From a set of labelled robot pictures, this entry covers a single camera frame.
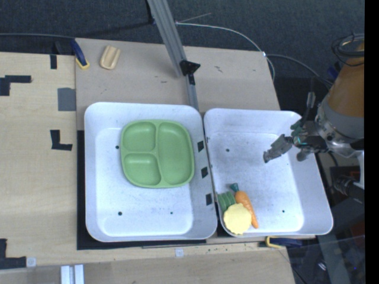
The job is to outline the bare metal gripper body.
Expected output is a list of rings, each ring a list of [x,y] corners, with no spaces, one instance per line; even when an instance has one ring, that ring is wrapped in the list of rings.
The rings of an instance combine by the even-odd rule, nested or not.
[[[299,120],[291,129],[294,146],[300,150],[310,149],[311,154],[333,152],[350,158],[364,152],[363,139],[352,139],[340,134],[327,121]]]

